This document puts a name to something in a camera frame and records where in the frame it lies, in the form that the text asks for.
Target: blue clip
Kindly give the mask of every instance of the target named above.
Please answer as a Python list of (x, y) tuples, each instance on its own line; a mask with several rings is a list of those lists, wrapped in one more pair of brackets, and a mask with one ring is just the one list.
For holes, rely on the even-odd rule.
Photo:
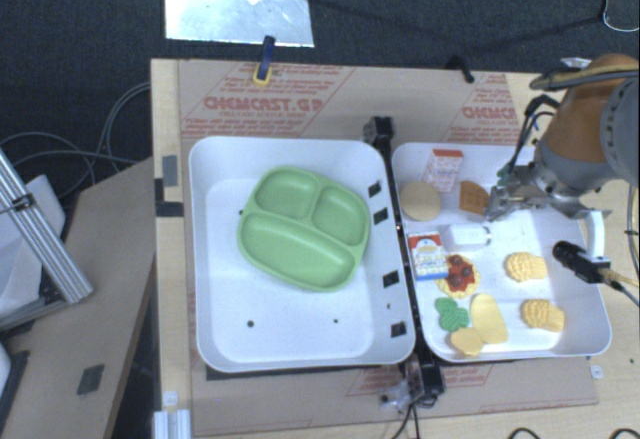
[(260, 87), (266, 87), (271, 80), (271, 55), (273, 54), (273, 48), (276, 45), (276, 38), (270, 35), (264, 36), (262, 41), (262, 57), (260, 64), (256, 66), (256, 70), (253, 73), (253, 83)]

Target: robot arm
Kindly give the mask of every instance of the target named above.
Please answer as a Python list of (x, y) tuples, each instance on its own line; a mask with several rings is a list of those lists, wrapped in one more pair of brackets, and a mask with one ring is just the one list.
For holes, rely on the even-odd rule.
[[(526, 140), (521, 138), (502, 180), (492, 188), (488, 220), (547, 204), (582, 218), (590, 212), (580, 203), (582, 195), (612, 179), (638, 186), (638, 61), (605, 55), (585, 71), (538, 78), (531, 86), (569, 90), (555, 104), (555, 117), (526, 166), (515, 165)], [(523, 137), (527, 133), (523, 128)]]

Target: brown cylinder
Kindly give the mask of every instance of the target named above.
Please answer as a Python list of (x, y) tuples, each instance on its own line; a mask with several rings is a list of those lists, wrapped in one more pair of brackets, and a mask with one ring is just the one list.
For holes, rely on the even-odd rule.
[[(590, 68), (635, 64), (638, 61), (617, 53), (598, 57)], [(556, 154), (570, 160), (605, 163), (600, 145), (600, 117), (614, 89), (624, 80), (605, 80), (573, 87), (565, 94), (560, 108), (549, 123), (544, 140)]]

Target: black fabric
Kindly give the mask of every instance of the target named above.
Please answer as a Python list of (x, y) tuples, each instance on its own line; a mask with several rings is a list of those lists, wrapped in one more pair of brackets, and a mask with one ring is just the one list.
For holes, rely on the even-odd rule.
[[(278, 48), (274, 60), (443, 68), (460, 56), (471, 70), (542, 72), (566, 56), (638, 56), (637, 33), (600, 21), (601, 0), (309, 2), (315, 48)], [(637, 11), (638, 0), (611, 0), (617, 24), (637, 25)], [(151, 58), (260, 57), (259, 46), (168, 41), (163, 29), (163, 0), (0, 0), (0, 139), (43, 130), (95, 149), (116, 99), (149, 79)], [(145, 99), (128, 105), (115, 153), (149, 155), (150, 121)], [(31, 140), (5, 151), (16, 160), (40, 147)], [(32, 167), (21, 170), (45, 170), (59, 187), (73, 179), (66, 162)]]

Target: green plate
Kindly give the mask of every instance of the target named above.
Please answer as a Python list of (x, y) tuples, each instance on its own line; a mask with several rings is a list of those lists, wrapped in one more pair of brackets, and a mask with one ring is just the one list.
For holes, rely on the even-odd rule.
[(369, 208), (348, 188), (295, 167), (258, 182), (242, 211), (238, 246), (253, 265), (291, 284), (335, 291), (369, 239)]

